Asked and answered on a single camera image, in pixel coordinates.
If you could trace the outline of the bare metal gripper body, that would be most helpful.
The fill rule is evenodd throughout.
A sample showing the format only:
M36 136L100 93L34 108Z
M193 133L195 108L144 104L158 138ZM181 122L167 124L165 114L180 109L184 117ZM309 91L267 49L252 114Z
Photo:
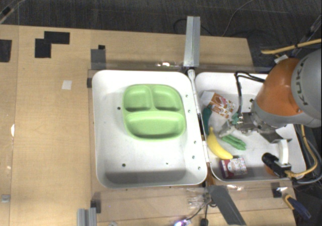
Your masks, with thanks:
M262 129L261 120L255 112L243 112L235 125L235 128L244 134Z

